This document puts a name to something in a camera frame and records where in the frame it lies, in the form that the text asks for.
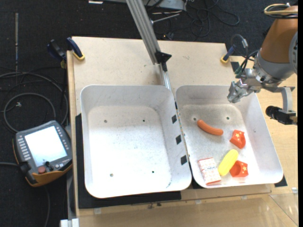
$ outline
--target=orange sausage toy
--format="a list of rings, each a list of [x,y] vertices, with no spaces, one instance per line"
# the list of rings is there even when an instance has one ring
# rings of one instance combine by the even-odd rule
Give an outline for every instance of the orange sausage toy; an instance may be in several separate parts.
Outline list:
[[[197,125],[199,126],[199,128],[201,128],[202,130],[204,130],[205,132],[207,132],[209,134],[223,135],[222,129],[214,128],[214,127],[208,125],[207,123],[205,123],[202,119],[199,119],[197,121]]]

